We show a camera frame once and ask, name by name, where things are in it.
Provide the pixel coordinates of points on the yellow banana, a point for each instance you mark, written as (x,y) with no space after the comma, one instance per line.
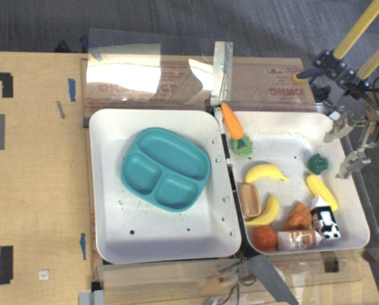
(269,213)
(263,171)

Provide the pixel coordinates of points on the white and orange carton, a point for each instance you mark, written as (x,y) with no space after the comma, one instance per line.
(299,240)

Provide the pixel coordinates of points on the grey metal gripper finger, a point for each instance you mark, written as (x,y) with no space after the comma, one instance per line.
(338,128)
(351,163)

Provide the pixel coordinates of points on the green broccoli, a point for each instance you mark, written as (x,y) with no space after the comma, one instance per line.
(317,164)

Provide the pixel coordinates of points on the orange round fruit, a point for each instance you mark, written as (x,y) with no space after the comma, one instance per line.
(264,238)

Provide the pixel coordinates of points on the orange carrot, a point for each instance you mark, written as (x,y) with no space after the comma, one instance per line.
(232,122)

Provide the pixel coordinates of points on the teal divided plate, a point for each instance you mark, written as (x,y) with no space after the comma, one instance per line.
(164,167)

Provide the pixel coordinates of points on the yellow corn cob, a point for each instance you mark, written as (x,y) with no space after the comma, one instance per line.
(321,189)

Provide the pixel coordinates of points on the tan bread bun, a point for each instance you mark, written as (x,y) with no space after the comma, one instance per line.
(250,200)

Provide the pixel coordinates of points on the white plastic tray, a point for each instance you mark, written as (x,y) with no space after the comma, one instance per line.
(285,132)
(119,221)

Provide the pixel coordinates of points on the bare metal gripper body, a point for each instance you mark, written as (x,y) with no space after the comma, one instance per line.
(371,131)

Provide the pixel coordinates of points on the orange croissant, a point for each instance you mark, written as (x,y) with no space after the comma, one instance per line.
(299,218)

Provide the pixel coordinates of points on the white cow print milk carton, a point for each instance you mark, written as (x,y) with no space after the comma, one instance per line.
(327,221)

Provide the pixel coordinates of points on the thin black and white rod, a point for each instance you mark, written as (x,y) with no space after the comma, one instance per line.
(229,164)

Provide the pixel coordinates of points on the brown cardboard board red print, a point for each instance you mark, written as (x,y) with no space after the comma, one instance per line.
(272,84)

